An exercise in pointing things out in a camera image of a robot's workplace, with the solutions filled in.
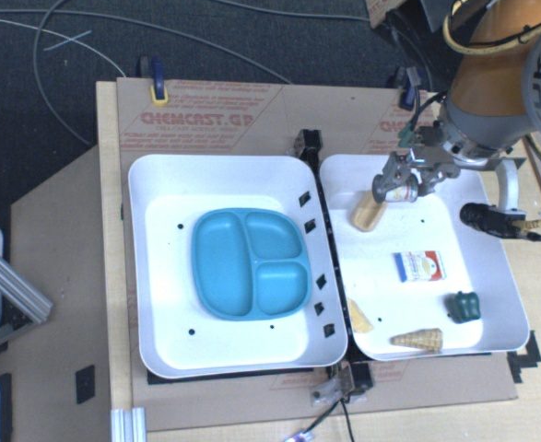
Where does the brown cardboard board red print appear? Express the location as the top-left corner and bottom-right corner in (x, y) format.
(115, 76), (519, 433)

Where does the white blue red carton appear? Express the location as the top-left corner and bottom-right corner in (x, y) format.
(393, 250), (448, 285)

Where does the blue divided plate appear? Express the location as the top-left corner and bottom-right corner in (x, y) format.
(191, 207), (311, 322)

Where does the black cylinder on white bracket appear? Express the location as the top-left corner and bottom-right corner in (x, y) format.
(458, 157), (527, 239)

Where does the green toy bell pepper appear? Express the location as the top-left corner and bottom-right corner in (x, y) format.
(444, 290), (482, 325)

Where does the white plastic tray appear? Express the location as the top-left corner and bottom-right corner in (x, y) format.
(318, 153), (531, 363)
(127, 154), (349, 380)

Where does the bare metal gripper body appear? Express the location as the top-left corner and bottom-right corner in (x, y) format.
(406, 120), (498, 181)

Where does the yellow toy pizza slice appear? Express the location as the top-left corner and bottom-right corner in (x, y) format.
(346, 297), (375, 334)

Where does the tan toy waffle cone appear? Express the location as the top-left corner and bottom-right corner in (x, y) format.
(389, 327), (444, 353)

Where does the black block with thin wires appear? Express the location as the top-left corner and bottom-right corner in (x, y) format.
(295, 128), (323, 161)
(326, 361), (374, 405)

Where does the tan toy bread loaf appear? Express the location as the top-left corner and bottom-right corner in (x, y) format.
(349, 190), (388, 234)

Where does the small white and red can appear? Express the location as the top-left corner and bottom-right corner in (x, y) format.
(385, 174), (420, 204)

